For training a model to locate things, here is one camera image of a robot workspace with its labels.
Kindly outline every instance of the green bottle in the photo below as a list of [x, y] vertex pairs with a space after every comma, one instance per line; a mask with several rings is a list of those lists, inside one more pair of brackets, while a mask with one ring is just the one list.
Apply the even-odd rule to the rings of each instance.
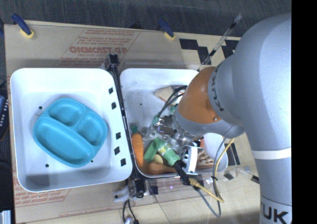
[[167, 160], [167, 163], [172, 167], [175, 162], [180, 160], [179, 155], [172, 149], [167, 141], [161, 140], [160, 138], [155, 138], [154, 143], [157, 152]]

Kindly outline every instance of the carrot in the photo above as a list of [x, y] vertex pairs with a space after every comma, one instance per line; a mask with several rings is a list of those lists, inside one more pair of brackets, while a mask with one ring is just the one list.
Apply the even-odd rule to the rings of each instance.
[[144, 164], [144, 159], [143, 159], [143, 154], [144, 154], [144, 148], [143, 148], [143, 138], [142, 135], [138, 132], [138, 127], [133, 126], [132, 127], [132, 147], [134, 151], [134, 156], [136, 163], [139, 168], [143, 167]]

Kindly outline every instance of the blue clamp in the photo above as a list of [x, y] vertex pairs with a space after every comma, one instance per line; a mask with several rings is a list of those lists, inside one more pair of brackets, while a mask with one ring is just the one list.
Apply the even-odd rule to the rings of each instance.
[[32, 38], [34, 35], [33, 30], [25, 23], [25, 21], [16, 13], [11, 16], [12, 20], [20, 26], [20, 32], [27, 38]]
[[0, 19], [0, 36], [4, 37], [4, 22]]
[[158, 24], [160, 27], [162, 27], [162, 29], [165, 31], [165, 36], [170, 39], [170, 40], [174, 40], [175, 39], [175, 35], [171, 29], [171, 27], [169, 26], [169, 24], [164, 21], [163, 19], [159, 19], [158, 20]]

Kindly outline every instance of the blue tray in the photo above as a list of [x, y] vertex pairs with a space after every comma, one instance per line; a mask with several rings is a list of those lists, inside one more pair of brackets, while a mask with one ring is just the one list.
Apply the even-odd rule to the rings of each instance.
[[52, 103], [33, 127], [34, 140], [45, 152], [75, 168], [86, 165], [95, 157], [107, 134], [105, 121], [71, 98]]

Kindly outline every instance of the yellow cable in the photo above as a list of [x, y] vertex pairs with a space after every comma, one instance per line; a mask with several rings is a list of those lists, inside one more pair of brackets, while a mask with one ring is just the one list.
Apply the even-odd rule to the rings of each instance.
[[[221, 155], [219, 156], [219, 158], [218, 158], [218, 160], [217, 160], [217, 162], [216, 162], [216, 164], [215, 164], [215, 166], [214, 166], [214, 169], [215, 169], [215, 170], [214, 170], [214, 175], [215, 175], [215, 177], [217, 177], [216, 174], [217, 174], [217, 169], [218, 169], [220, 160], [221, 160], [222, 156], [224, 155], [224, 153], [225, 153], [225, 152], [228, 150], [228, 148], [231, 146], [231, 144], [233, 143], [233, 141], [234, 141], [234, 138], [232, 138], [232, 139], [229, 141], [228, 145], [224, 148], [224, 150], [222, 151]], [[205, 187], [203, 187], [196, 179], [190, 177], [190, 178], [189, 178], [189, 182], [190, 182], [190, 185], [191, 185], [191, 186], [197, 187], [197, 188], [199, 188], [199, 189], [202, 189], [203, 191], [205, 191], [206, 193], [208, 193], [210, 196], [212, 196], [214, 199], [218, 200], [218, 201], [221, 202], [221, 203], [224, 203], [224, 200], [222, 199], [222, 197], [220, 196], [220, 193], [219, 193], [219, 191], [218, 191], [218, 187], [217, 187], [216, 180], [214, 180], [213, 182], [214, 182], [214, 185], [215, 185], [216, 194], [219, 195], [219, 197], [217, 197], [216, 195], [212, 194], [211, 191], [209, 191], [209, 190], [207, 190]]]

